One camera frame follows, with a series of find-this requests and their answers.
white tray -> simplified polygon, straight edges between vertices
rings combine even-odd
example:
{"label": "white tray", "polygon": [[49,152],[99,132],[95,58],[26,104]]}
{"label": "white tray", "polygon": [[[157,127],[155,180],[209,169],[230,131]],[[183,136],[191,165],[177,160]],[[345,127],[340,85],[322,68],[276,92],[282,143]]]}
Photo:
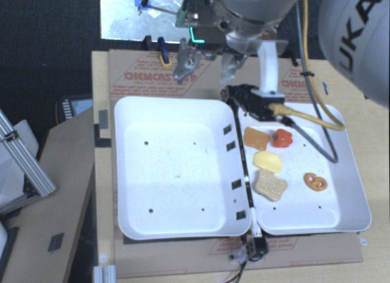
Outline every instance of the white tray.
{"label": "white tray", "polygon": [[115,132],[118,220],[126,236],[145,240],[247,232],[243,168],[226,104],[129,96],[115,106]]}
{"label": "white tray", "polygon": [[[315,115],[311,104],[286,103],[301,112]],[[328,106],[332,114],[342,121],[341,114]],[[293,118],[306,133],[312,136],[331,154],[322,128],[309,121]],[[259,123],[239,112],[242,132],[253,127],[271,135],[278,128],[292,133],[293,143],[288,148],[275,148],[270,143],[267,151],[278,154],[283,162],[277,174],[288,183],[288,188],[277,202],[269,201],[252,189],[260,227],[274,235],[310,234],[324,232],[362,231],[371,223],[371,213],[353,158],[346,131],[328,130],[338,153],[339,162],[331,163],[320,155],[298,132],[279,123]],[[253,163],[256,149],[245,146],[249,177],[253,186],[258,168]],[[326,190],[316,192],[303,181],[305,173],[315,173],[327,180]]]}

pretzel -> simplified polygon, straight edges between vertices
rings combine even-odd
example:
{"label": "pretzel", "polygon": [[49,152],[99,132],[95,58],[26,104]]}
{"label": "pretzel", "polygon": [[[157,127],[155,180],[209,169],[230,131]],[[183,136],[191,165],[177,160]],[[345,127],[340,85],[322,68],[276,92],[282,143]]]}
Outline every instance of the pretzel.
{"label": "pretzel", "polygon": [[314,173],[306,173],[303,177],[306,185],[314,191],[324,191],[328,187],[327,181],[322,177],[317,177]]}

orange toy food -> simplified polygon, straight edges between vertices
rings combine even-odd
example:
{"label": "orange toy food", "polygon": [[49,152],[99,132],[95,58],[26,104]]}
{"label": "orange toy food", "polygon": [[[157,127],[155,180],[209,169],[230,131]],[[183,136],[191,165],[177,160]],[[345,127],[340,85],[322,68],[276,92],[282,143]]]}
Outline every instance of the orange toy food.
{"label": "orange toy food", "polygon": [[284,129],[276,130],[271,138],[272,145],[276,148],[287,148],[293,142],[293,134]]}
{"label": "orange toy food", "polygon": [[324,191],[328,187],[327,181],[322,177],[317,177],[314,173],[306,173],[303,177],[306,185],[314,191]]}
{"label": "orange toy food", "polygon": [[258,149],[259,151],[265,151],[269,141],[269,134],[256,130],[251,127],[245,128],[244,144],[251,148]]}

black floor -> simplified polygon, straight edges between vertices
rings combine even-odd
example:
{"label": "black floor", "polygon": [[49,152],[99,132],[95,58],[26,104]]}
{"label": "black floor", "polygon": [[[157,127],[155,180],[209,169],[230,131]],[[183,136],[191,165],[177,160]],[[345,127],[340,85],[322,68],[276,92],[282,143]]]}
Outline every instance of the black floor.
{"label": "black floor", "polygon": [[[310,57],[322,59],[315,20],[320,0],[309,1]],[[27,119],[40,143],[55,126],[55,104],[62,96],[91,93],[91,51],[140,49],[131,41],[101,40],[99,20],[99,0],[0,0],[0,109],[13,124]],[[279,34],[297,56],[294,9]],[[91,279],[90,208],[70,282]]]}

red toy pepper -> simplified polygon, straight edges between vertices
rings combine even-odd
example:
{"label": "red toy pepper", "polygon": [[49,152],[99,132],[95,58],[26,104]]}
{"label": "red toy pepper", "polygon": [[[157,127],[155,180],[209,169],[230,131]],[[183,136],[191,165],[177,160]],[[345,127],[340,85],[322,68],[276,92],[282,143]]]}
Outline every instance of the red toy pepper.
{"label": "red toy pepper", "polygon": [[287,148],[293,142],[292,133],[278,129],[272,134],[272,145],[276,148]]}

